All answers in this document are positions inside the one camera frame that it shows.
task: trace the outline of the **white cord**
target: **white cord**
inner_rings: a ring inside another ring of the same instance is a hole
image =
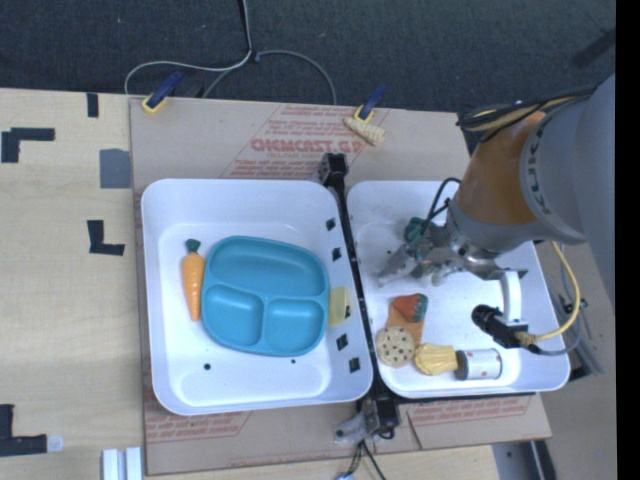
[[[289,55],[291,57],[296,57],[298,59],[304,60],[305,62],[308,62],[309,64],[311,64],[314,68],[316,68],[320,74],[324,77],[324,79],[327,82],[327,85],[329,86],[329,90],[331,91],[331,102],[333,105],[337,105],[338,104],[338,97],[336,95],[336,88],[335,85],[333,84],[333,80],[331,80],[331,77],[329,76],[329,73],[326,72],[326,70],[320,65],[318,64],[316,61],[314,61],[312,58],[307,57],[306,55],[303,55],[301,53],[298,52],[293,52],[291,50],[265,50],[263,52],[257,52],[256,53],[256,59],[259,59],[260,57],[266,57],[267,55]],[[221,75],[219,75],[210,85],[209,87],[206,89],[206,91],[204,92],[204,94],[202,95],[203,98],[207,98],[209,97],[209,95],[213,92],[213,90],[218,86],[218,84],[227,76],[229,75],[233,70],[229,69],[228,71],[225,71],[224,73],[222,73]]]
[[[131,71],[129,71],[129,74],[127,75],[127,78],[125,78],[125,81],[124,81],[124,93],[127,95],[129,94],[129,81],[131,80],[131,78],[141,69],[148,68],[151,66],[174,66],[179,68],[195,69],[198,71],[206,71],[208,73],[224,73],[225,71],[233,71],[234,69],[238,69],[244,66],[247,62],[249,62],[249,59],[253,55],[253,44],[251,41],[251,29],[249,26],[249,11],[247,10],[247,0],[242,0],[242,10],[244,14],[244,22],[245,22],[245,28],[246,28],[245,35],[247,39],[247,53],[242,60],[236,62],[235,64],[232,64],[231,66],[222,67],[222,68],[199,66],[196,64],[187,64],[184,62],[175,62],[172,60],[156,60],[152,62],[145,62],[144,64],[140,64],[135,68],[133,68]]]

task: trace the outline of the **blue plate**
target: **blue plate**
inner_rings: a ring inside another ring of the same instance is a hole
[[[329,280],[310,251],[233,236],[207,257],[202,322],[227,347],[273,356],[313,350],[327,325]]]

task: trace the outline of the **yellow cable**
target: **yellow cable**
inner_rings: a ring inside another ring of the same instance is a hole
[[[534,343],[538,343],[543,340],[548,340],[549,338],[554,338],[559,334],[564,333],[576,321],[576,318],[578,318],[578,312],[580,311],[580,301],[582,299],[580,296],[580,287],[578,286],[578,281],[576,280],[576,276],[574,275],[573,270],[571,270],[571,267],[569,266],[569,262],[564,257],[564,254],[562,254],[562,251],[560,250],[560,247],[558,246],[558,244],[556,242],[551,242],[551,245],[553,246],[553,250],[555,251],[558,258],[560,259],[560,263],[562,263],[562,267],[567,272],[567,275],[569,276],[569,280],[573,285],[573,294],[574,294],[573,310],[571,311],[571,316],[569,317],[569,319],[563,325],[558,327],[555,331],[547,332],[545,334],[530,334],[528,332],[516,333],[516,337],[520,340],[520,343],[522,343],[522,345],[525,347],[528,345],[533,345]]]
[[[559,105],[560,103],[566,103],[567,101],[570,101],[574,99],[574,96],[565,96],[565,97],[561,97],[561,98],[555,98],[552,100],[549,100],[547,102],[545,102],[543,105],[540,106],[540,108],[538,110],[544,110],[546,108],[555,106],[555,105]],[[520,119],[523,116],[526,116],[528,113],[532,112],[533,110],[536,109],[538,105],[529,105],[527,107],[519,107],[516,108],[515,110],[512,110],[511,112],[504,114],[498,118],[496,118],[494,121],[488,122],[488,123],[483,123],[483,124],[479,124],[479,125],[475,125],[475,126],[467,126],[464,123],[462,123],[462,129],[465,131],[469,131],[469,132],[481,132],[481,131],[488,131],[488,130],[493,130],[494,128],[498,128],[499,126],[505,126],[511,122],[517,121],[518,119]],[[478,112],[477,114],[471,116],[472,118],[478,118],[484,115],[490,115],[492,113],[498,112],[501,109],[489,109],[489,110],[482,110],[480,112]]]

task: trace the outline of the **blue clamp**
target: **blue clamp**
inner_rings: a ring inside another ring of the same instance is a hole
[[[183,80],[184,74],[180,71],[171,73],[153,94],[150,94],[142,101],[142,109],[147,114],[155,114],[158,112],[158,110],[167,103],[167,96],[169,96]]]
[[[362,105],[360,105],[355,113],[353,114],[354,119],[358,121],[362,121],[363,123],[368,123],[371,121],[373,117],[373,108],[380,102],[382,99],[382,95],[384,94],[386,87],[382,84],[379,84],[376,87],[376,90],[373,91],[371,96],[365,101]]]

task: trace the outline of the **toy carrot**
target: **toy carrot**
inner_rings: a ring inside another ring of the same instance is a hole
[[[200,294],[202,292],[205,261],[198,254],[200,242],[190,238],[185,242],[185,245],[188,253],[182,259],[182,286],[191,320],[195,321],[200,319]]]

